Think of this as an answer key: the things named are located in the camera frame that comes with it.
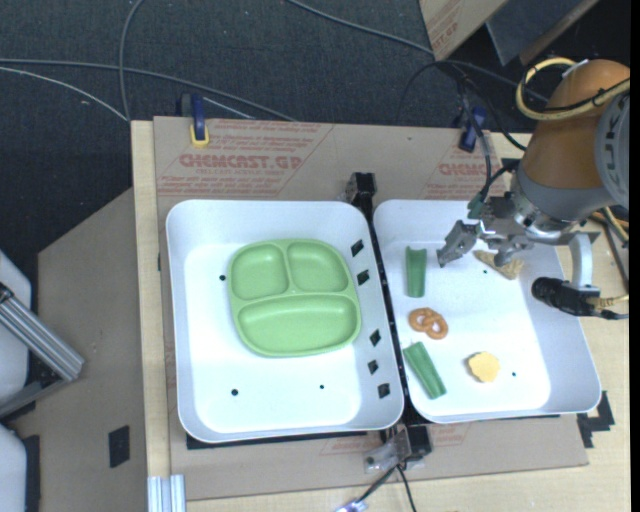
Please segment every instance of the cardboard box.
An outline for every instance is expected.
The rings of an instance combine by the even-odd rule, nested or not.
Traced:
[[[528,64],[597,1],[561,0],[545,5],[509,0],[486,23],[500,62],[506,66],[519,56],[522,64]]]
[[[506,0],[420,0],[435,59],[446,59],[505,3]]]

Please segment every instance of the divided plate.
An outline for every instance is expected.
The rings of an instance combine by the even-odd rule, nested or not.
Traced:
[[[232,258],[227,276],[240,338],[264,356],[337,350],[360,332],[360,305],[342,255],[319,240],[257,242]]]
[[[404,393],[369,226],[359,210],[338,201],[193,199],[169,212],[166,228],[178,414],[189,434],[218,443],[381,430],[398,421]],[[314,355],[265,357],[250,349],[236,328],[230,264],[242,248],[292,239],[327,244],[345,261],[359,304],[360,328],[355,329],[357,311],[346,308],[338,315],[346,327],[327,324],[327,329],[334,335],[357,330],[350,343]],[[292,249],[288,262],[296,261],[292,269],[306,268],[303,261],[311,254],[318,258],[317,251],[309,252],[306,246],[287,247]],[[260,265],[270,259],[255,254],[254,262]],[[331,261],[322,256],[317,263],[334,268]],[[330,284],[298,276],[297,270],[291,275],[279,270],[263,282],[260,293],[282,291],[285,296],[279,299],[289,299],[282,281],[285,274],[289,291],[291,283],[305,294]],[[340,278],[334,275],[333,280]],[[251,284],[235,282],[236,292],[249,305],[257,304]],[[351,300],[348,296],[340,300]],[[249,326],[259,330],[257,316],[247,316]]]

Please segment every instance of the metal bracket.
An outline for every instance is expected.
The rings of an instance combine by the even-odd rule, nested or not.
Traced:
[[[31,312],[15,294],[0,282],[0,324],[5,326],[18,340],[44,364],[46,364],[60,380],[53,384],[43,385],[33,382],[24,387],[11,399],[0,404],[0,418],[18,410],[28,403],[51,393],[60,385],[78,379],[84,359],[68,344],[54,334],[42,321]]]
[[[479,229],[482,229],[479,226],[479,224],[465,224],[461,220],[458,220],[453,225],[453,228],[445,238],[445,246],[436,251],[440,267],[462,258],[464,254],[473,248],[478,239]]]
[[[409,433],[401,430],[382,446],[364,454],[364,472],[388,471],[403,462],[409,455],[411,455]]]
[[[571,286],[581,290],[591,288],[591,278],[593,277],[593,253],[591,251],[591,240],[587,233],[578,232],[569,241],[571,259],[573,262],[573,273]]]
[[[186,512],[184,475],[147,478],[148,512]]]
[[[360,209],[369,224],[373,223],[373,196],[377,191],[375,174],[366,172],[354,172],[345,190],[347,201]]]

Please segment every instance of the black connector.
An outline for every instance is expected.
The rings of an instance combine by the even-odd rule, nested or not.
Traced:
[[[569,286],[569,281],[540,277],[531,286],[533,296],[545,304],[574,316],[596,315],[595,306],[587,302],[588,298],[600,297],[600,291],[578,290]]]
[[[373,221],[373,196],[378,191],[373,173],[354,172],[347,183],[347,201],[364,214],[367,221]]]
[[[481,129],[487,119],[487,111],[483,107],[473,107],[471,112],[476,121],[476,126]],[[466,129],[460,136],[460,141],[458,142],[460,149],[473,153],[476,147],[476,140],[478,139],[476,126],[473,125],[471,120],[467,120]]]
[[[429,455],[432,447],[427,426],[407,425],[406,429],[409,434],[409,445],[411,446],[411,455],[409,455],[406,460],[421,460],[423,457]]]

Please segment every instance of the black cable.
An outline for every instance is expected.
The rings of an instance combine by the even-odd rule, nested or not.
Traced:
[[[545,108],[542,109],[542,111],[543,112],[566,112],[567,110],[573,110],[574,108],[582,107],[583,105],[586,105],[587,103],[593,104],[594,107],[601,107],[602,104],[596,103],[596,100],[598,98],[600,98],[601,96],[604,96],[605,94],[607,94],[608,92],[612,91],[616,87],[621,86],[625,82],[629,82],[630,80],[631,80],[630,78],[625,78],[624,80],[618,82],[617,84],[615,84],[615,85],[613,85],[613,86],[611,86],[611,87],[609,87],[607,89],[600,89],[597,92],[597,94],[594,94],[590,98],[586,98],[586,99],[584,99],[582,101],[578,101],[578,102],[573,103],[571,105],[563,105],[562,107],[545,107]]]
[[[326,20],[330,20],[333,21],[335,23],[338,23],[340,25],[344,25],[346,27],[349,28],[353,28],[356,30],[360,30],[362,32],[365,32],[367,34],[371,34],[374,36],[378,36],[378,37],[382,37],[384,39],[388,39],[389,41],[393,41],[395,43],[399,43],[405,46],[408,46],[410,48],[413,48],[414,50],[419,50],[421,52],[426,53],[427,55],[433,56],[433,51],[430,50],[429,48],[427,48],[426,46],[414,43],[413,41],[409,41],[407,39],[403,39],[401,37],[397,37],[394,36],[393,34],[388,34],[386,32],[382,32],[380,30],[375,30],[369,27],[365,27],[363,25],[358,25],[357,23],[352,23],[350,21],[347,20],[343,20],[341,18],[338,18],[336,16],[332,16],[330,14],[327,14],[325,12],[322,12],[318,9],[314,9],[313,7],[310,7],[306,4],[303,4],[302,2],[299,2],[297,0],[286,0],[288,3],[295,5],[297,7],[300,7],[301,9],[304,9],[305,11],[308,11],[310,13],[313,13],[317,16],[320,16],[321,18],[324,18]],[[490,71],[488,69],[482,68],[480,66],[476,66],[475,64],[471,64],[469,62],[464,62],[464,61],[459,61],[459,60],[453,60],[453,59],[444,59],[441,61],[436,61],[436,62],[432,62],[431,65],[434,66],[438,66],[438,65],[443,65],[443,64],[452,64],[452,65],[457,65],[463,68],[468,68],[468,69],[472,69],[474,71],[477,71],[478,73],[487,75],[495,80],[498,80],[500,82],[504,82],[505,84],[511,86],[511,87],[518,87],[518,82],[514,82],[513,80],[509,80],[508,78],[504,78],[503,76],[500,76],[497,73],[494,73],[493,71]],[[543,101],[546,101],[546,98],[540,94],[537,94],[533,91],[530,91],[531,95],[536,96],[538,99],[541,99]]]
[[[358,500],[357,500],[357,501],[364,501],[364,500],[366,500],[369,496],[371,496],[375,491],[377,491],[377,490],[378,490],[378,488],[379,488],[383,483],[385,483],[385,482],[389,479],[389,477],[393,474],[393,472],[396,470],[396,467],[397,467],[397,466],[393,466],[391,469],[387,470],[387,472],[386,472],[384,475],[382,475],[378,480],[376,480],[376,481],[371,485],[371,487],[369,487],[369,488],[365,491],[365,493],[364,493],[362,496],[360,496],[360,497],[358,498]]]
[[[416,504],[413,502],[413,496],[411,495],[411,489],[409,488],[409,482],[407,480],[407,477],[404,474],[404,470],[402,469],[400,464],[398,464],[396,468],[398,469],[398,472],[402,477],[402,481],[404,482],[404,488],[407,491],[407,498],[409,498],[409,504],[411,505],[411,510],[413,510],[413,512],[418,512],[418,509],[416,508]]]
[[[460,71],[457,67],[455,67],[456,61],[439,61],[439,62],[430,62],[428,64],[425,64],[424,66],[422,66],[421,68],[419,68],[415,73],[413,73],[413,75],[411,76],[411,78],[409,78],[408,82],[405,84],[404,89],[402,91],[402,95],[400,96],[400,100],[398,101],[398,106],[396,108],[396,114],[395,114],[395,118],[394,118],[394,123],[396,125],[398,125],[400,123],[400,112],[402,110],[402,106],[404,104],[404,101],[407,97],[407,94],[409,92],[409,89],[411,88],[411,86],[413,85],[413,82],[415,82],[415,80],[422,74],[424,73],[427,69],[430,69],[432,67],[436,67],[439,65],[449,65],[452,64],[452,67],[454,67],[454,69],[456,69],[457,71]],[[520,149],[521,151],[526,151],[526,146],[523,146],[522,144],[520,144],[516,139],[513,138],[513,136],[507,132],[507,130],[505,130],[502,121],[500,120],[500,116],[498,115],[498,112],[496,110],[496,108],[494,107],[493,103],[491,102],[491,100],[489,100],[489,98],[486,97],[486,95],[482,94],[482,92],[480,91],[480,89],[478,88],[478,86],[471,81],[468,77],[467,77],[467,84],[471,86],[471,88],[473,89],[473,92],[475,92],[480,99],[482,100],[482,102],[487,106],[487,108],[489,109],[489,112],[491,113],[496,126],[498,127],[498,130],[500,131],[500,133],[502,133],[502,135],[504,135],[504,137],[516,148]]]
[[[375,491],[377,491],[380,486],[385,483],[389,477],[393,474],[394,471],[398,471],[398,473],[400,473],[400,477],[402,478],[402,481],[404,482],[404,488],[407,491],[407,498],[409,499],[409,504],[411,505],[411,510],[413,512],[417,512],[416,509],[416,505],[413,501],[413,495],[411,494],[411,488],[409,487],[409,481],[407,480],[407,477],[404,474],[404,470],[402,468],[402,466],[400,464],[392,467],[391,469],[387,470],[387,472],[382,475],[378,480],[376,480],[371,487],[369,487],[362,496],[360,496],[356,501],[361,502],[366,500],[369,496],[371,496]]]
[[[553,67],[556,67],[556,66],[561,66],[561,65],[562,64],[556,64],[555,66],[549,66],[549,67],[544,68],[544,69],[542,69],[540,71],[536,71],[536,75],[540,76],[540,74],[545,72],[545,71],[546,72],[551,71],[550,68],[553,68]],[[535,92],[531,90],[531,86],[530,86],[531,80],[529,82],[527,82],[527,73],[529,72],[530,69],[535,69],[535,68],[536,68],[535,65],[534,66],[529,66],[527,69],[525,69],[522,72],[522,76],[520,77],[520,80],[518,80],[519,85],[522,87],[522,101],[525,100],[527,94],[529,96],[535,96]]]
[[[611,311],[610,309],[603,309],[598,314],[594,314],[599,318],[604,318],[605,320],[628,320],[629,313],[616,313]]]
[[[505,172],[513,172],[519,163],[520,163],[520,160],[514,160],[513,162],[510,162],[509,164],[505,165],[501,169],[497,170],[493,174],[493,176],[491,176],[491,178],[487,180],[484,187],[482,187],[482,189],[480,190],[479,192],[480,201],[484,202],[484,200],[487,198],[487,195],[489,194],[489,189],[491,188],[491,185],[493,185],[500,176],[502,176]]]
[[[314,9],[313,7],[303,4],[302,2],[297,2],[296,0],[286,0],[291,5],[295,5],[296,7],[300,7],[305,11],[308,11],[316,16],[320,16],[329,21],[333,21],[334,23],[338,23],[339,25],[344,25],[345,27],[355,28],[356,30],[360,30],[362,32],[366,32],[367,34],[371,34],[374,36],[382,37],[383,39],[389,39],[395,43],[400,43],[405,46],[409,46],[410,48],[414,48],[416,50],[420,50],[421,52],[425,52],[429,55],[433,55],[433,51],[431,51],[426,46],[422,46],[418,43],[414,43],[413,41],[409,41],[408,39],[403,39],[398,36],[394,36],[392,34],[387,34],[386,32],[381,32],[380,30],[375,30],[373,28],[365,27],[363,25],[358,25],[357,23],[353,23],[351,21],[343,20],[341,18],[337,18],[336,16],[332,16],[331,14],[327,14],[318,9]]]

